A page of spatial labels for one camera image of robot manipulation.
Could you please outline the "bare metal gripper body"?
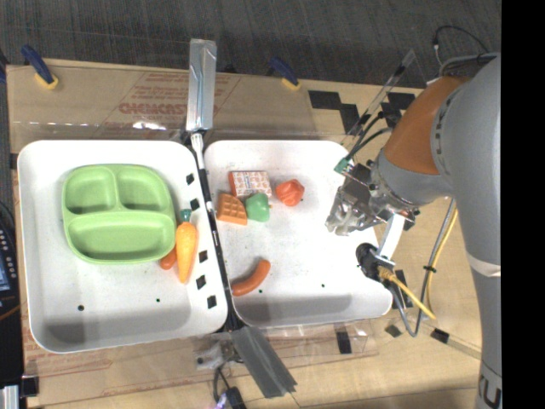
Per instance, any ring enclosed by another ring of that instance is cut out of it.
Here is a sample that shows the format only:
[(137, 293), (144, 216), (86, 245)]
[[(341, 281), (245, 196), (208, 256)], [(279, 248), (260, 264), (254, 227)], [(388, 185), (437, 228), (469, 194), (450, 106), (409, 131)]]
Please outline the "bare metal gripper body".
[(394, 216), (401, 216), (404, 230), (414, 226), (419, 208), (395, 194), (377, 167), (357, 164), (343, 175), (345, 181), (337, 190), (337, 202), (345, 210), (354, 208), (364, 214), (360, 230), (386, 224)]

